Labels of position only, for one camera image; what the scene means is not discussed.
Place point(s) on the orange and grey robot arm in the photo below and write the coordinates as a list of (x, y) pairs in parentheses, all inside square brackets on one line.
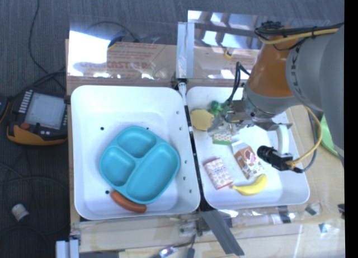
[(316, 63)]

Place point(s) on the small grey can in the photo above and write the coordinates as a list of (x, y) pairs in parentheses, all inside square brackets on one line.
[(19, 212)]

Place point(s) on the brown cardboard board, red print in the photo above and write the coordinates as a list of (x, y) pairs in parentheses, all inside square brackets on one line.
[(319, 192)]

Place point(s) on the orange-red sausage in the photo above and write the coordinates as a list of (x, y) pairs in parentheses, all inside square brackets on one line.
[(127, 203)]

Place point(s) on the green broccoli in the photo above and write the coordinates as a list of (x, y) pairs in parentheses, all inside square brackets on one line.
[(215, 107)]

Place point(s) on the yellow banana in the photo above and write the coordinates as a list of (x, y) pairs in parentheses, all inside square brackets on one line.
[(251, 188)]

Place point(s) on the pink and orange packet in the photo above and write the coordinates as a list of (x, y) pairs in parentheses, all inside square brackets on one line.
[(218, 173)]

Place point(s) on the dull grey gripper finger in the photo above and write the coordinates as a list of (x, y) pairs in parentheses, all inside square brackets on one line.
[(237, 128), (214, 124)]

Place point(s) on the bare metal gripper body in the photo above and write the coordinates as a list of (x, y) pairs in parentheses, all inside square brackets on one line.
[(237, 111)]

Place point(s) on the blue divided plate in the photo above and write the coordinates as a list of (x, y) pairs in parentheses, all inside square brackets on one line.
[(145, 178)]

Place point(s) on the black cylinder on white bracket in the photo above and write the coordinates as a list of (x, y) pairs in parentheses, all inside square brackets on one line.
[(275, 156)]

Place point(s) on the light green bag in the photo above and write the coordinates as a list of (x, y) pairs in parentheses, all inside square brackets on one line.
[(328, 136)]

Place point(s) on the white plastic tray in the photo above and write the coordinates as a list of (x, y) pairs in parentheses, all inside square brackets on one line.
[(92, 195), (291, 192)]

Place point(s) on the white and green packet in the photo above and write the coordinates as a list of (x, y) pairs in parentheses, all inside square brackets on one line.
[(222, 138)]

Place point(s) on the orange and white carton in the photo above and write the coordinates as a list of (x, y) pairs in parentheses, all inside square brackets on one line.
[(247, 160)]

